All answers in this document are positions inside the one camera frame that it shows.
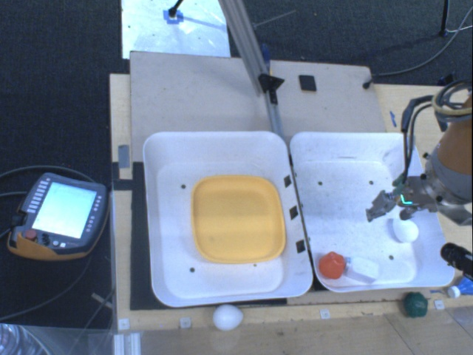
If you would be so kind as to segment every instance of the black floor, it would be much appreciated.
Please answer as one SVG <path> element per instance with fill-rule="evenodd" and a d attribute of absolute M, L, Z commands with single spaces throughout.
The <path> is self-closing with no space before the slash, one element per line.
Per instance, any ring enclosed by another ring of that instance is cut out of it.
<path fill-rule="evenodd" d="M 275 59 L 357 64 L 373 74 L 424 62 L 445 46 L 438 35 L 443 0 L 244 0 L 256 34 Z M 454 29 L 472 0 L 451 0 Z M 472 23 L 471 15 L 466 25 Z M 121 58 L 120 0 L 0 0 L 0 173 L 49 164 L 111 182 L 110 73 L 128 72 Z M 472 77 L 472 30 L 459 33 L 445 52 L 419 70 L 375 82 L 436 84 L 441 77 Z M 0 180 L 3 192 L 29 189 L 39 174 Z M 0 229 L 19 200 L 0 200 Z M 7 322 L 83 327 L 112 287 L 109 231 L 85 276 L 67 294 Z M 88 259 L 40 263 L 18 258 L 0 243 L 0 318 L 39 304 L 77 279 Z M 103 309 L 91 327 L 104 328 Z"/>

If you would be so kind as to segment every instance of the yellow plate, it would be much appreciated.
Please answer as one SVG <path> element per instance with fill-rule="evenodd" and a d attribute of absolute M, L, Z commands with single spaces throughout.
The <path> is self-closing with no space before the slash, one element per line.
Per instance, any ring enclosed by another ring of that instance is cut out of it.
<path fill-rule="evenodd" d="M 197 249 L 216 263 L 257 263 L 278 257 L 286 245 L 276 187 L 262 177 L 205 177 L 192 191 Z"/>

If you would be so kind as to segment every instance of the button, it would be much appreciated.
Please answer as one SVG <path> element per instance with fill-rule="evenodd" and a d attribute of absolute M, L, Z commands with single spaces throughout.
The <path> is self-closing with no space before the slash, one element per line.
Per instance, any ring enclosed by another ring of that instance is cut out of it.
<path fill-rule="evenodd" d="M 28 229 L 25 231 L 25 233 L 23 233 L 23 237 L 28 240 L 35 241 L 38 237 L 38 232 L 35 229 Z"/>

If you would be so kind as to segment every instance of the blue bottle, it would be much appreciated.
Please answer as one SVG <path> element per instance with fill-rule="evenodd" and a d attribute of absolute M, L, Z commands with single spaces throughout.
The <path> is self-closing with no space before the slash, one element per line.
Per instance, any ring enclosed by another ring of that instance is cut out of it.
<path fill-rule="evenodd" d="M 473 294 L 473 281 L 468 277 L 463 277 L 458 285 L 448 288 L 446 292 L 454 299 L 460 297 L 461 294 Z"/>

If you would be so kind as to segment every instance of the screen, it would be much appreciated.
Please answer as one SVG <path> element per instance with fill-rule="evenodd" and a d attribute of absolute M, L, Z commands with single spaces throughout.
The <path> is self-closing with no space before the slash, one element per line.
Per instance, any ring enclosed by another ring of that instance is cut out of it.
<path fill-rule="evenodd" d="M 52 182 L 33 228 L 80 238 L 97 192 Z"/>

